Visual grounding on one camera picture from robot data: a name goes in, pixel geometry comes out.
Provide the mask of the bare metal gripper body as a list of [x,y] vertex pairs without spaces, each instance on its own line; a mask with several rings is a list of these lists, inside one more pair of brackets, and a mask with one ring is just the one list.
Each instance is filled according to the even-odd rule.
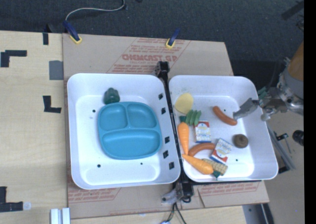
[[295,95],[291,89],[280,89],[277,87],[263,87],[258,91],[259,106],[261,109],[271,109],[273,114],[287,111],[304,115],[304,101]]

